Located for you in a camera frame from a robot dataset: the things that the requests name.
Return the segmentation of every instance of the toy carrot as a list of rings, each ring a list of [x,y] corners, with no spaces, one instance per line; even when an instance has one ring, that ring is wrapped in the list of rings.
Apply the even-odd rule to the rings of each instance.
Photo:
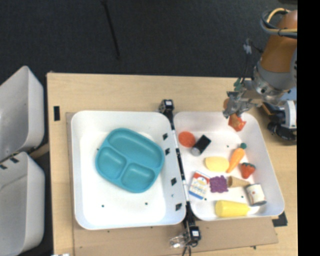
[[[240,163],[241,159],[245,156],[247,145],[245,143],[241,143],[240,147],[238,147],[232,154],[231,159],[229,161],[229,168],[226,170],[227,173],[231,173],[231,171],[236,168],[236,166]]]

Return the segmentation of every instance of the table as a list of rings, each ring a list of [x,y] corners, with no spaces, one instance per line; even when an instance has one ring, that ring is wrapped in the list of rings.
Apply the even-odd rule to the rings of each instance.
[[[175,112],[222,111],[235,78],[119,74],[47,74],[48,136],[51,172],[53,251],[71,256],[181,255],[169,239],[182,230],[172,226],[90,231],[74,219],[69,175],[67,113],[82,110],[155,111],[172,99]],[[271,217],[197,221],[202,240],[196,256],[298,255],[297,146],[267,130],[262,108],[249,111],[260,124],[285,201],[288,226],[274,228]]]

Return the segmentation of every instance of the teal divided plate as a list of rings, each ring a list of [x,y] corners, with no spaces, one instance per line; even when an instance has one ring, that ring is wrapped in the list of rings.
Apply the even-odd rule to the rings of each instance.
[[[127,128],[114,129],[99,148],[95,167],[113,184],[133,193],[148,190],[165,161],[161,147]]]

